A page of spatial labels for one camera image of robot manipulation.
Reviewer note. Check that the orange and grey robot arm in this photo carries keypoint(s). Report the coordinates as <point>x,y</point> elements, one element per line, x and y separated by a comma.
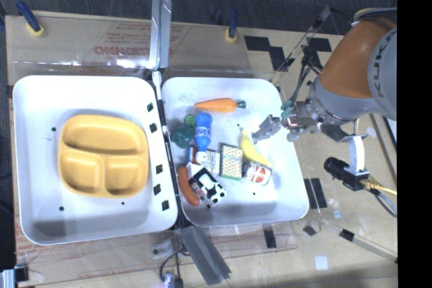
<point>351,57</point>

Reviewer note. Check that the white plastic tray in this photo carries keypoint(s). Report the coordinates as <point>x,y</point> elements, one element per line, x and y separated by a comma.
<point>40,145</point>
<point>256,209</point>

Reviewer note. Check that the small white carton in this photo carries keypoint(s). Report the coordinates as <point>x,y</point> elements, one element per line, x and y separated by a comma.
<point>213,162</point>

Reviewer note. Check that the orange carrot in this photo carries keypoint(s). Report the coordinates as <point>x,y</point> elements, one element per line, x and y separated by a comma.
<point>216,105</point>

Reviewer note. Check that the blue plastic bottle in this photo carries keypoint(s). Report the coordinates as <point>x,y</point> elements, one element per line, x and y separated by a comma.
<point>203,129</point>

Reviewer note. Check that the yellow divided plate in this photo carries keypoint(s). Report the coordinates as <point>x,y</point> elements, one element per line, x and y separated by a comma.
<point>101,151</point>

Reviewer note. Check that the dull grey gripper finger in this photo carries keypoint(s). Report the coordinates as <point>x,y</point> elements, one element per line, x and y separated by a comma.
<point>273,121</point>
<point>260,136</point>

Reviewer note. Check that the brown cardboard board, red print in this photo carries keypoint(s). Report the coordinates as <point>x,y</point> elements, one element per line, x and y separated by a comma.
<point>84,40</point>

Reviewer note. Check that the thin black and white rod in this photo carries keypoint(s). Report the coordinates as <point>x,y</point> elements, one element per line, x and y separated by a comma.
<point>157,84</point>

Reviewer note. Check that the red and white can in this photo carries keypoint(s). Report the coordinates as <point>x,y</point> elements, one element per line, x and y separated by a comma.
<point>258,173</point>

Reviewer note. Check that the small red and white bottle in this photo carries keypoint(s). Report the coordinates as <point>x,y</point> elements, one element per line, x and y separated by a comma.
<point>192,155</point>

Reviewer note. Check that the black and white cow carton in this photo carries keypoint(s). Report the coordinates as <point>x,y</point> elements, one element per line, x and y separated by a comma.
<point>209,189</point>

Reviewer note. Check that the black cylinder on white bracket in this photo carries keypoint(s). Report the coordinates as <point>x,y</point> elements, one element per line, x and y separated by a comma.
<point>351,173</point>

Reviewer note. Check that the brown sausage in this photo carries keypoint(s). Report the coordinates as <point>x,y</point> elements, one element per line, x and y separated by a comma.
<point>186,185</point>

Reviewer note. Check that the yellow and green patterned carton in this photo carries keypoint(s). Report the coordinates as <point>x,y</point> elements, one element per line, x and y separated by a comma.
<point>231,162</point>

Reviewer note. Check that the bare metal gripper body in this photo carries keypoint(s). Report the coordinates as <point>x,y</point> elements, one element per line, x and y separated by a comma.
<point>303,119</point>

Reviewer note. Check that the yellow banana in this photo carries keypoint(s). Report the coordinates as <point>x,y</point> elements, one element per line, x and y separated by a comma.
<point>250,151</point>

